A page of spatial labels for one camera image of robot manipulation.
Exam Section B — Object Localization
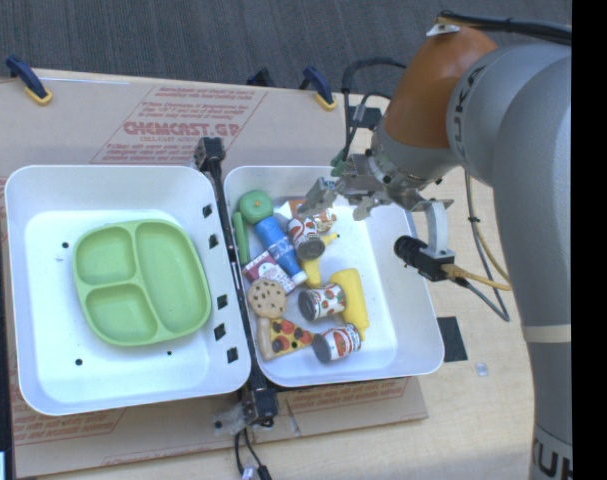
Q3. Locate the black cylinder on white bracket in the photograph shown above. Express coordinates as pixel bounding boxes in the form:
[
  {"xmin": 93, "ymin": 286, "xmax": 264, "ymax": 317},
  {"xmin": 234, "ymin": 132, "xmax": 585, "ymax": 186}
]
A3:
[{"xmin": 393, "ymin": 199, "xmax": 457, "ymax": 283}]

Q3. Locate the brown chocolate chip biscuit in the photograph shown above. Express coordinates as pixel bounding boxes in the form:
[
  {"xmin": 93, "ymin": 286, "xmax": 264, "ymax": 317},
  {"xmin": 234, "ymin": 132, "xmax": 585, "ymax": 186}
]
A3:
[{"xmin": 247, "ymin": 278, "xmax": 288, "ymax": 320}]

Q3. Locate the red and white carton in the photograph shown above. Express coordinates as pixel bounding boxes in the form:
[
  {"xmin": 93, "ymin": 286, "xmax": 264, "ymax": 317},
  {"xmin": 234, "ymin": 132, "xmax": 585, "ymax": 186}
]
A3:
[{"xmin": 241, "ymin": 250, "xmax": 297, "ymax": 295}]

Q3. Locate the yellow banana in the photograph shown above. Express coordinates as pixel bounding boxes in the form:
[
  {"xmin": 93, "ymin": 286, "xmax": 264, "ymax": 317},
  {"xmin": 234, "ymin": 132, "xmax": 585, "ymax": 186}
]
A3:
[{"xmin": 301, "ymin": 231, "xmax": 341, "ymax": 290}]

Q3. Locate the black block with thin wires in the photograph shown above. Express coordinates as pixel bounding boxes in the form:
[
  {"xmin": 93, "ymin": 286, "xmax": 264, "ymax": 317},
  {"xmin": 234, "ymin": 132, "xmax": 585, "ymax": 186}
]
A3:
[
  {"xmin": 193, "ymin": 136, "xmax": 228, "ymax": 172},
  {"xmin": 212, "ymin": 385, "xmax": 280, "ymax": 433}
]

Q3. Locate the brown cardboard board, red print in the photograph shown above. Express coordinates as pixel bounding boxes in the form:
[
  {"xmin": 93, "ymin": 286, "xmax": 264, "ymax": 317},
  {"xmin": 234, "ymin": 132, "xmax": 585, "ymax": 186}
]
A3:
[{"xmin": 0, "ymin": 67, "xmax": 430, "ymax": 479}]

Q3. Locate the toy pizza slice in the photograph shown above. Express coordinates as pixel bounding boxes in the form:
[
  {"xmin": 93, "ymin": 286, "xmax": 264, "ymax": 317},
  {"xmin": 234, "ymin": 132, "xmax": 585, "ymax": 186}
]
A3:
[{"xmin": 256, "ymin": 316, "xmax": 315, "ymax": 362}]

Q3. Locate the white can with red print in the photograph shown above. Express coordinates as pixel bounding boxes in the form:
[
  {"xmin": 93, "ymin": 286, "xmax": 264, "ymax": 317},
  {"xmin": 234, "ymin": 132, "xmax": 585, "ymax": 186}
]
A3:
[{"xmin": 286, "ymin": 216, "xmax": 327, "ymax": 262}]

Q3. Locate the blue bottle with white cap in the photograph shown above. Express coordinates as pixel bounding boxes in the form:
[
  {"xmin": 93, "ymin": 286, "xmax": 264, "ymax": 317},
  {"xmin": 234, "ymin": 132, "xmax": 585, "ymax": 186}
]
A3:
[{"xmin": 253, "ymin": 215, "xmax": 309, "ymax": 286}]

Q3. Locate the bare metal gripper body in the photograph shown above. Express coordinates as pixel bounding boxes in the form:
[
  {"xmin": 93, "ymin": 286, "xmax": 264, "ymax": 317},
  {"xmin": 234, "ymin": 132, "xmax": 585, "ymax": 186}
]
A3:
[{"xmin": 334, "ymin": 152, "xmax": 434, "ymax": 207}]

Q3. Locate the green round toy vegetable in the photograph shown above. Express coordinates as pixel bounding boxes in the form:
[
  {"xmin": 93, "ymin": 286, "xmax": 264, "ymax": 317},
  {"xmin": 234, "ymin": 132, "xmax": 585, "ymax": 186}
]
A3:
[{"xmin": 238, "ymin": 189, "xmax": 275, "ymax": 226}]

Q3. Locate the thin black and white rod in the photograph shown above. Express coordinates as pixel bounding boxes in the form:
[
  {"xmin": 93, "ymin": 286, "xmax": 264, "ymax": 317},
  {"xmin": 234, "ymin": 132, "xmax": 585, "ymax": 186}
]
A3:
[{"xmin": 208, "ymin": 160, "xmax": 265, "ymax": 394}]

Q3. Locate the white plastic tray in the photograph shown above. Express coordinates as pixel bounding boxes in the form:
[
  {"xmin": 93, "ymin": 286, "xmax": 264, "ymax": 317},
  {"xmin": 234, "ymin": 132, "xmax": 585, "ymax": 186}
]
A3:
[
  {"xmin": 4, "ymin": 164, "xmax": 253, "ymax": 417},
  {"xmin": 223, "ymin": 165, "xmax": 445, "ymax": 388}
]

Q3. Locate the small orange and white can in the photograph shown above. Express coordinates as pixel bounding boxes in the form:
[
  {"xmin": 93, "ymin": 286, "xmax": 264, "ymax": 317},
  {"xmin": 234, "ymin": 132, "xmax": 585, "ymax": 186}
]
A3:
[{"xmin": 310, "ymin": 208, "xmax": 339, "ymax": 234}]

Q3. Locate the green divided plate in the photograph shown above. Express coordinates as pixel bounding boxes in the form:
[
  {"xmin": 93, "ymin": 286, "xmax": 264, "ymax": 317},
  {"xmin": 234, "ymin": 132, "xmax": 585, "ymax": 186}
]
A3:
[{"xmin": 72, "ymin": 219, "xmax": 213, "ymax": 347}]

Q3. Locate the white can with tomato print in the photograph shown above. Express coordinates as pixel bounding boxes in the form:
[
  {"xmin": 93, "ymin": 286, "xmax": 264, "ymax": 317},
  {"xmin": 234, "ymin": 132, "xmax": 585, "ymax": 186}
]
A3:
[
  {"xmin": 311, "ymin": 323, "xmax": 363, "ymax": 365},
  {"xmin": 297, "ymin": 283, "xmax": 348, "ymax": 323}
]

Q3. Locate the green toy bean pod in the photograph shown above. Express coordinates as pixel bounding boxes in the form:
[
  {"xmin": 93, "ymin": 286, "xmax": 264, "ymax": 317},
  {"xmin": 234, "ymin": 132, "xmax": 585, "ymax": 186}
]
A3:
[{"xmin": 232, "ymin": 211, "xmax": 251, "ymax": 266}]

